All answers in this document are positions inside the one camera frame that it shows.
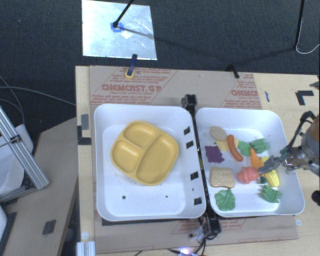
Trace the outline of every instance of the metal plate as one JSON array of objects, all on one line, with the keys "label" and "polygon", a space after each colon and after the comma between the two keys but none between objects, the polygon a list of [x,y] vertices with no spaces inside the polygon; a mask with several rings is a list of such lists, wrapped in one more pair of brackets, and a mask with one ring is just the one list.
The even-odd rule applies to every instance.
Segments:
[{"label": "metal plate", "polygon": [[127,5],[82,0],[83,55],[140,60],[157,60],[150,7],[131,5],[113,28],[112,23]]}]

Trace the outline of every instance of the corn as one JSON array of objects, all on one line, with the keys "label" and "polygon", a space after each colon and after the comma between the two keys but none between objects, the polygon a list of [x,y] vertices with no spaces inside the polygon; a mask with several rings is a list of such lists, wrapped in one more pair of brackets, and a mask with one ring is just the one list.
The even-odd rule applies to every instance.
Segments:
[{"label": "corn", "polygon": [[[261,162],[265,163],[265,161],[268,160],[267,156],[263,156],[261,157]],[[269,183],[270,187],[279,187],[280,185],[280,181],[279,181],[279,177],[277,175],[276,170],[272,170],[269,172],[266,172],[263,174],[263,176],[266,178],[266,181]]]}]

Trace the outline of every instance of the black rod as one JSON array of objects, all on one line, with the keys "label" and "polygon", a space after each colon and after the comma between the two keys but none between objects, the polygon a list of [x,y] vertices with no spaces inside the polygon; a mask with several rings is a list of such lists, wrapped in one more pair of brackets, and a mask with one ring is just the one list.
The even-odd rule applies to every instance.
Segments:
[{"label": "black rod", "polygon": [[121,20],[121,18],[123,17],[123,15],[125,15],[126,11],[129,9],[129,7],[131,6],[131,4],[134,2],[134,0],[130,0],[130,2],[127,4],[127,6],[124,8],[123,12],[120,14],[119,18],[112,23],[112,27],[116,28],[118,27],[118,23]]},{"label": "black rod", "polygon": [[304,13],[304,6],[305,6],[305,0],[301,0],[299,20],[298,20],[298,26],[297,26],[297,29],[296,29],[296,36],[295,36],[294,48],[296,48],[296,45],[298,44],[298,41],[299,41],[299,35],[300,35],[300,30],[301,30],[302,16],[303,16],[303,13]]}]

